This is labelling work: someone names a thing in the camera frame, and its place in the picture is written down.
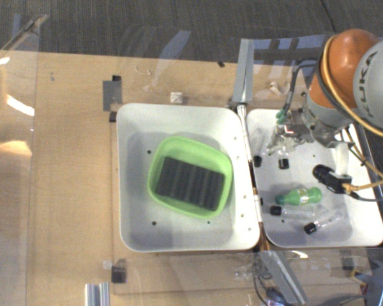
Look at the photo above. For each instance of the black ribbed insert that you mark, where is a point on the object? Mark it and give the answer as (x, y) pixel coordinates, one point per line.
(190, 183)

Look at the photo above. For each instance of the green plastic bottle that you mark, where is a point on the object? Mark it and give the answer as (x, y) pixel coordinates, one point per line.
(301, 196)

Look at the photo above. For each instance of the white plastic tray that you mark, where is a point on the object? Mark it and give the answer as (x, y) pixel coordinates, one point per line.
(354, 222)
(134, 202)

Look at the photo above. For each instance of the black cylinder on white bracket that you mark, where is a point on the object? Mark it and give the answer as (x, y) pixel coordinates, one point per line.
(330, 177)

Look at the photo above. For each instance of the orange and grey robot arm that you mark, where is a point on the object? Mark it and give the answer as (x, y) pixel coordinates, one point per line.
(348, 59)

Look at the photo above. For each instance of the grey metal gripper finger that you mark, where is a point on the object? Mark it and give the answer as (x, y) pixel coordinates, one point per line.
(296, 141)
(279, 132)

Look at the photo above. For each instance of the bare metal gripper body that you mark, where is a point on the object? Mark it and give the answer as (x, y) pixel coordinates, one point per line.
(309, 129)

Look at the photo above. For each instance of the green plastic bin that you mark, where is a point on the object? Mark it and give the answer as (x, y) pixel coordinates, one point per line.
(156, 171)

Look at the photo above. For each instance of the clear bottle with black cap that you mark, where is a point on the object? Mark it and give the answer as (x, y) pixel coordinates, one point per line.
(310, 228)
(257, 161)
(293, 211)
(283, 163)

